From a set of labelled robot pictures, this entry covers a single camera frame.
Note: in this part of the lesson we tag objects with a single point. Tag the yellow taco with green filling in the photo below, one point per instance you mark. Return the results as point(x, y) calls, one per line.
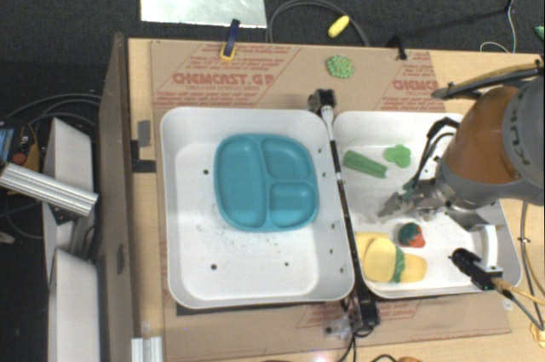
point(383, 260)

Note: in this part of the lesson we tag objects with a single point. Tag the thin black and white rod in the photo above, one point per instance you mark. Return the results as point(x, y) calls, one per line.
point(340, 181)

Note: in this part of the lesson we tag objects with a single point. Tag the green celery stick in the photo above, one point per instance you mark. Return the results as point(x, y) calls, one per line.
point(364, 164)

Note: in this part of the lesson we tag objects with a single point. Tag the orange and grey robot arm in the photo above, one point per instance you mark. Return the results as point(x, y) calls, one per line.
point(481, 139)

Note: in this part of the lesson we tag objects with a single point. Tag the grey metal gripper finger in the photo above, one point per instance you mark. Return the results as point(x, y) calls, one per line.
point(426, 215)
point(389, 208)

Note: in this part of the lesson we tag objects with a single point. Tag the white plastic tray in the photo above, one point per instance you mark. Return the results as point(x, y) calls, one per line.
point(255, 262)
point(443, 266)

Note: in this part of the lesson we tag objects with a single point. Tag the brown cardboard board red print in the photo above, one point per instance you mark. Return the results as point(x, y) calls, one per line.
point(264, 70)

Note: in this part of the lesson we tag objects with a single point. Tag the yellow corn cob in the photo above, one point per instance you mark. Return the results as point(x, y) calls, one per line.
point(338, 26)

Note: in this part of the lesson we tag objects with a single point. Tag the red and green strawberry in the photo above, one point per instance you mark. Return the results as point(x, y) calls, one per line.
point(411, 234)

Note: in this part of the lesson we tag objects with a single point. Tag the black cylinder on white bracket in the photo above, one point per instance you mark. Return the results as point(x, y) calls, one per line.
point(472, 264)

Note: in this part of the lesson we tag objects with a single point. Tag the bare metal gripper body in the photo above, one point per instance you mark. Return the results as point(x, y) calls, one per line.
point(430, 196)

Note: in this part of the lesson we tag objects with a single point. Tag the blue divided plate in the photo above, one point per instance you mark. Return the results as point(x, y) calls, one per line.
point(242, 181)

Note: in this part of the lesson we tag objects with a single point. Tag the green broccoli floret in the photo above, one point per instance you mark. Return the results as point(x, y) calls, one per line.
point(397, 156)

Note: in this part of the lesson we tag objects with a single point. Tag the green round pea cluster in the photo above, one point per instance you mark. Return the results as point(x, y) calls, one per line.
point(340, 67)

